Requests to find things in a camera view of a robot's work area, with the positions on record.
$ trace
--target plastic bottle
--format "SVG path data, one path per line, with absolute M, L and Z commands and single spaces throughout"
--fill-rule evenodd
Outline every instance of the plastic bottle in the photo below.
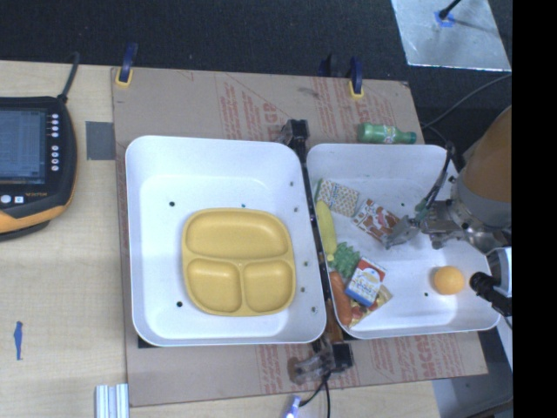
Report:
M 358 125 L 358 141 L 374 144 L 414 144 L 416 133 L 401 131 L 393 125 L 375 125 L 364 122 Z

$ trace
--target white container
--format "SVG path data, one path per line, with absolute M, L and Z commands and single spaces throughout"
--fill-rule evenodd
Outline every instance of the white container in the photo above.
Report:
M 325 330 L 325 301 L 299 159 L 268 142 L 146 136 L 126 151 L 132 318 L 138 334 L 160 347 L 304 343 Z M 371 198 L 399 217 L 439 175 L 445 150 L 433 145 L 316 145 L 308 153 L 312 189 L 330 179 Z M 456 176 L 452 166 L 449 173 Z M 439 199 L 449 197 L 446 185 Z M 188 298 L 180 238 L 185 221 L 214 207 L 269 212 L 291 234 L 296 293 L 279 313 L 230 317 L 201 311 Z M 469 280 L 490 273 L 486 257 L 465 242 L 434 250 L 419 234 L 386 250 L 343 215 L 332 213 L 338 242 L 384 266 L 393 298 L 357 326 L 358 339 L 453 333 L 494 327 L 499 315 L 465 288 L 441 296 L 431 282 L 436 266 L 455 265 Z
M 276 143 L 146 136 L 125 154 L 134 326 L 160 347 L 302 343 L 325 329 L 325 301 L 299 159 Z M 277 216 L 294 251 L 296 293 L 275 314 L 209 314 L 189 299 L 180 238 L 185 221 L 214 207 Z
M 440 174 L 446 151 L 436 145 L 315 145 L 307 156 L 312 190 L 320 179 L 330 179 L 359 191 L 358 206 L 373 199 L 399 218 L 413 217 L 414 207 L 427 195 Z M 451 163 L 449 176 L 457 176 Z M 445 183 L 437 199 L 450 197 Z M 433 288 L 434 268 L 453 265 L 466 282 L 481 271 L 490 274 L 487 258 L 464 241 L 449 240 L 435 250 L 429 237 L 385 249 L 350 219 L 332 212 L 337 241 L 345 241 L 362 257 L 382 265 L 388 273 L 384 285 L 393 294 L 383 307 L 346 331 L 358 339 L 390 338 L 415 334 L 478 331 L 495 327 L 500 315 L 468 285 L 455 295 Z

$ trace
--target banana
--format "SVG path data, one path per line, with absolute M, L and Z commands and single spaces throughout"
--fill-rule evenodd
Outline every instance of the banana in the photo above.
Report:
M 332 215 L 329 206 L 323 200 L 319 200 L 315 205 L 315 214 L 317 215 L 317 224 L 319 226 L 319 235 L 321 236 L 321 244 L 328 261 L 334 260 L 334 254 L 337 252 L 337 233 L 334 230 Z

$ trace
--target wooden table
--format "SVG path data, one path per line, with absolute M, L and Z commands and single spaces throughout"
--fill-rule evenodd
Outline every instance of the wooden table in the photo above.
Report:
M 56 96 L 69 64 L 0 61 L 0 97 Z M 68 109 L 78 141 L 72 204 L 42 231 L 0 242 L 0 416 L 93 417 L 101 384 L 126 383 L 113 160 L 88 160 L 87 122 L 112 120 L 111 67 L 80 65 Z M 21 360 L 13 338 L 23 323 Z M 289 394 L 132 408 L 131 417 L 280 417 Z M 430 381 L 331 392 L 331 416 L 438 417 Z M 326 416 L 325 393 L 299 417 Z

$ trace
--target cardboard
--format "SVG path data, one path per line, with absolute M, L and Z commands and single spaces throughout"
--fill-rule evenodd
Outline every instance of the cardboard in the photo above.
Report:
M 343 78 L 140 68 L 123 88 L 114 84 L 116 71 L 111 78 L 130 404 L 312 391 L 317 382 L 296 385 L 288 376 L 289 361 L 313 354 L 309 344 L 151 347 L 138 338 L 131 320 L 125 150 L 148 134 L 273 141 L 291 118 L 308 121 L 308 147 L 354 143 L 361 122 L 415 131 L 417 144 L 423 144 L 410 90 L 401 82 L 364 80 L 364 97 L 353 99 Z M 487 372 L 477 333 L 351 340 L 350 345 L 354 366 L 332 377 L 330 388 Z

